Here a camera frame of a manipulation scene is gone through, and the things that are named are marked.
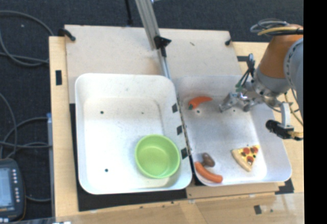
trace screen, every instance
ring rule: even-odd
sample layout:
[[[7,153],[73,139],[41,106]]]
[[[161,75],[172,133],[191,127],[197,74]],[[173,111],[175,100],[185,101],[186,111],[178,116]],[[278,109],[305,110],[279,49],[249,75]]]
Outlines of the screen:
[[[11,205],[10,168],[0,168],[0,208]]]

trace green bowl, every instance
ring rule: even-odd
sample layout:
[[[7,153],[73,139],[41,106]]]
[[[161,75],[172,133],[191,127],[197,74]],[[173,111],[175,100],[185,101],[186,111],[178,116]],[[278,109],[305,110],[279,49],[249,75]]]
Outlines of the green bowl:
[[[136,145],[135,160],[147,177],[165,178],[173,175],[180,164],[179,150],[163,135],[147,135]]]

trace tray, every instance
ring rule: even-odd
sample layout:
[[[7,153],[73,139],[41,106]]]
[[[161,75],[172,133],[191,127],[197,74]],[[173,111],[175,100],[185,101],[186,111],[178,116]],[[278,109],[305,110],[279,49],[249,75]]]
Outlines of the tray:
[[[193,162],[201,161],[202,153],[209,153],[216,162],[209,171],[224,178],[217,184],[196,172],[197,178],[207,186],[284,182],[292,173],[282,139],[265,127],[267,120],[274,118],[269,107],[257,105],[247,113],[240,106],[219,111],[219,104],[235,90],[240,77],[190,76],[175,81]],[[189,110],[188,102],[203,95],[212,97],[213,101]],[[247,172],[235,162],[230,151],[254,144],[259,144],[261,149],[252,171]]]
[[[192,180],[186,140],[171,80],[157,75],[83,74],[75,84],[79,182],[91,194],[183,189]],[[137,169],[134,149],[148,134],[169,137],[181,150],[171,177]]]

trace toy pizza slice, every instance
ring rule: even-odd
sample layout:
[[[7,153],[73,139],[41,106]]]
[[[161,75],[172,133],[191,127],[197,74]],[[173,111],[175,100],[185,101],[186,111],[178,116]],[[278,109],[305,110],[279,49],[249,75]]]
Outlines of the toy pizza slice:
[[[259,148],[259,145],[253,145],[249,147],[233,149],[231,154],[242,168],[244,168],[246,171],[251,171]]]

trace sausage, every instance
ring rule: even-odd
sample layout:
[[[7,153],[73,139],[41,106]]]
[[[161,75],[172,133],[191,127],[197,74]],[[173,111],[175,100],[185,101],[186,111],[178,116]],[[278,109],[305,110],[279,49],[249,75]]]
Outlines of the sausage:
[[[189,101],[189,109],[196,108],[199,104],[206,101],[212,101],[211,97],[199,96]]]
[[[222,183],[223,181],[223,176],[222,175],[217,175],[213,174],[209,171],[207,171],[200,162],[195,162],[194,163],[196,171],[205,179],[215,182],[215,183]]]

